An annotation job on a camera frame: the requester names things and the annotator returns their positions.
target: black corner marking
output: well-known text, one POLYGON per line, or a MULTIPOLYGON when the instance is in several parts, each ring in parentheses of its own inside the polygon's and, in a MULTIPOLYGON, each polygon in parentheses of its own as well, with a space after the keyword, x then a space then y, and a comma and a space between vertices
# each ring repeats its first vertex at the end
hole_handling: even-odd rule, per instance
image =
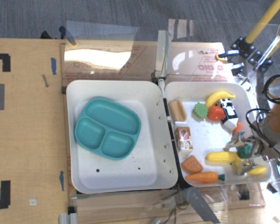
POLYGON ((0 53, 0 60, 2 60, 2 71, 10 72, 10 55, 6 53, 0 53))
POLYGON ((10 205, 10 181, 1 181, 0 209, 8 208, 10 205))

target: wooden surface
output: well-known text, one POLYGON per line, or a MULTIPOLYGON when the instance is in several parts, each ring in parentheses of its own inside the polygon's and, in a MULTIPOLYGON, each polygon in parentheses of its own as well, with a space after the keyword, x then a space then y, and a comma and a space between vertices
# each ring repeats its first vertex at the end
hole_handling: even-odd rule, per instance
POLYGON ((0 84, 5 84, 5 109, 0 110, 0 182, 11 182, 11 204, 0 210, 0 224, 53 224, 58 223, 59 214, 67 213, 62 42, 0 39, 0 53, 11 56, 11 72, 2 72, 0 60, 0 84), (37 198, 37 205, 30 206, 30 198, 37 198))

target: red tomato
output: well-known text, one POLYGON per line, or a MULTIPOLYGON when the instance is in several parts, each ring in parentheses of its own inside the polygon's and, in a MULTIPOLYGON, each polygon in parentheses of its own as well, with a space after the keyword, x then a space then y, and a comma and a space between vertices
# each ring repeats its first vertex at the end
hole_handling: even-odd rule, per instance
POLYGON ((207 117, 212 121, 221 120, 224 116, 225 116, 224 110, 217 105, 212 105, 209 108, 209 112, 207 114, 207 117))

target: yellow corn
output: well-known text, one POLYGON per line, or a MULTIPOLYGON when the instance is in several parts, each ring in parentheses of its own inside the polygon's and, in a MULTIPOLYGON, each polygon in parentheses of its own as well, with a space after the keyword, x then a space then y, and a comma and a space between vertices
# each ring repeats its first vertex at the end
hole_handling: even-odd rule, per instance
POLYGON ((233 162, 237 156, 236 152, 217 151, 208 153, 206 159, 210 162, 233 162))

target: white plastic tray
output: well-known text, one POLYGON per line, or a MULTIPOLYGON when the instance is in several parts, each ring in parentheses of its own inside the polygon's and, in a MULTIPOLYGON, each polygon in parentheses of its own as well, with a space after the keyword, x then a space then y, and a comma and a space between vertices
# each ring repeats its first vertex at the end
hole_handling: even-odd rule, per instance
MULTIPOLYGON (((262 157, 255 158, 255 162, 266 167, 266 171, 261 175, 239 176, 236 174, 237 168, 234 162, 231 163, 211 163, 205 157, 206 154, 213 151, 223 151, 226 143, 231 140, 231 132, 221 125, 221 122, 210 122, 207 119, 200 119, 194 113, 195 105, 205 103, 206 98, 220 90, 226 90, 236 97, 232 100, 234 109, 237 112, 238 120, 243 124, 242 130, 245 131, 245 137, 252 135, 252 132, 245 120, 245 115, 251 109, 251 105, 245 90, 238 84, 222 82, 171 82, 165 87, 167 101, 180 100, 183 103, 187 113, 185 124, 190 128, 193 151, 189 155, 194 155, 203 166, 204 171, 215 171, 218 174, 225 174, 225 182, 216 183, 198 183, 186 181, 196 187, 220 186, 225 184, 242 184, 252 182, 265 182, 271 176, 269 163, 262 157)), ((173 128, 183 123, 176 123, 173 128)), ((188 155, 179 152, 180 163, 186 160, 188 155)), ((182 170, 183 177, 189 175, 182 170)))
POLYGON ((177 167, 161 90, 147 81, 76 80, 66 90, 70 131, 71 178, 81 193, 171 188, 177 167), (78 145, 77 119, 89 100, 108 98, 136 112, 141 131, 132 152, 115 161, 78 145))

